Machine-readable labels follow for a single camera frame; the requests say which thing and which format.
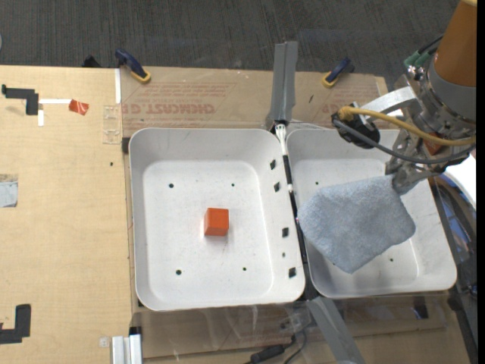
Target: gray towel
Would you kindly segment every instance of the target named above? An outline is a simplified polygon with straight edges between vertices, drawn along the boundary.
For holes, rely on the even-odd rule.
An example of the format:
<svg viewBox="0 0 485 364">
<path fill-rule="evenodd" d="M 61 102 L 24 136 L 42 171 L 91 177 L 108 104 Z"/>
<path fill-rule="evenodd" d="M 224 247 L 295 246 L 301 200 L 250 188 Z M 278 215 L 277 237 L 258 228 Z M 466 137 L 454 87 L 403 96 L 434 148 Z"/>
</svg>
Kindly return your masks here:
<svg viewBox="0 0 485 364">
<path fill-rule="evenodd" d="M 305 238 L 349 274 L 416 230 L 391 175 L 319 189 L 298 219 Z"/>
</svg>

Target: gray carpet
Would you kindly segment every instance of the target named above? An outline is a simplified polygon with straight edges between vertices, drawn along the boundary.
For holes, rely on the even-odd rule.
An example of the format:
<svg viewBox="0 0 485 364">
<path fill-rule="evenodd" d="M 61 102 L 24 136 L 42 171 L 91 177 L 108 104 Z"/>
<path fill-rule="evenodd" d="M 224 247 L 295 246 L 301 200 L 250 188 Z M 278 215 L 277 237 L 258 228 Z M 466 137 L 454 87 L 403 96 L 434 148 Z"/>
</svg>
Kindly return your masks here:
<svg viewBox="0 0 485 364">
<path fill-rule="evenodd" d="M 457 0 L 0 0 L 0 64 L 104 67 L 125 48 L 144 65 L 272 70 L 274 44 L 299 41 L 298 71 L 402 74 L 444 32 Z"/>
</svg>

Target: plywood surface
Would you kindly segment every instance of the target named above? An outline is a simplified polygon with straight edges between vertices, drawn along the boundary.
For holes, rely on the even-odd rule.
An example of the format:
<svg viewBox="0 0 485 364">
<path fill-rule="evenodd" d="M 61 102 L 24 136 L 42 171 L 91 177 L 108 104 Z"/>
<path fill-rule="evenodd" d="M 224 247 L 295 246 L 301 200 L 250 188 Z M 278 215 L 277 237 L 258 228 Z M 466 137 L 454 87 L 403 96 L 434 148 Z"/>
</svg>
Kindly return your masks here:
<svg viewBox="0 0 485 364">
<path fill-rule="evenodd" d="M 0 83 L 90 105 L 45 105 L 38 127 L 23 100 L 0 96 L 0 174 L 19 183 L 17 207 L 0 209 L 4 329 L 32 306 L 30 337 L 0 345 L 0 362 L 109 362 L 100 338 L 127 335 L 131 314 L 123 156 L 102 144 L 114 71 L 1 66 Z"/>
</svg>

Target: white tray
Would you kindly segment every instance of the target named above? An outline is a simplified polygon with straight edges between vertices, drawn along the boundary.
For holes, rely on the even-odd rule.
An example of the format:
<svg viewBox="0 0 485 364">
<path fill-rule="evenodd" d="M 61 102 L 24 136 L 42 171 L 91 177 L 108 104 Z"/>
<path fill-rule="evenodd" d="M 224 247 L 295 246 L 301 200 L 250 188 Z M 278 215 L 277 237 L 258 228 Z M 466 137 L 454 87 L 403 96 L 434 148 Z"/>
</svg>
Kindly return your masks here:
<svg viewBox="0 0 485 364">
<path fill-rule="evenodd" d="M 275 136 L 148 128 L 130 140 L 130 169 L 136 292 L 143 305 L 200 309 L 301 296 L 305 276 Z M 229 209 L 227 236 L 203 234 L 209 207 Z"/>
<path fill-rule="evenodd" d="M 381 131 L 392 147 L 397 131 Z M 361 149 L 335 130 L 295 130 L 286 141 L 298 206 L 320 187 L 384 175 L 390 157 Z M 354 274 L 326 260 L 308 241 L 308 264 L 315 288 L 330 298 L 446 290 L 456 281 L 456 266 L 428 182 L 402 197 L 416 224 L 415 234 L 392 246 Z"/>
</svg>

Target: blue and yellow clamp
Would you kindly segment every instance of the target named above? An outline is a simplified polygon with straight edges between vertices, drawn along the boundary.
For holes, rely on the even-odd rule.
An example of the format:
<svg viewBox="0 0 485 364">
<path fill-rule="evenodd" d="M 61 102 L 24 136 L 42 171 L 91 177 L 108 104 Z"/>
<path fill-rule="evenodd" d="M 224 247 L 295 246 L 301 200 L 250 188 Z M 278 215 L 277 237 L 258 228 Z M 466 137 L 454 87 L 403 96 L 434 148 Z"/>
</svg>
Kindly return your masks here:
<svg viewBox="0 0 485 364">
<path fill-rule="evenodd" d="M 116 49 L 114 56 L 117 59 L 117 67 L 126 65 L 130 69 L 130 74 L 141 83 L 148 83 L 150 81 L 150 73 L 143 69 L 142 65 L 126 50 Z"/>
<path fill-rule="evenodd" d="M 321 84 L 327 88 L 331 88 L 333 85 L 335 85 L 340 75 L 344 71 L 348 71 L 349 73 L 354 71 L 354 66 L 350 64 L 350 59 L 347 57 L 340 61 L 340 63 L 332 71 L 329 71 L 324 75 L 324 77 L 321 79 Z"/>
</svg>

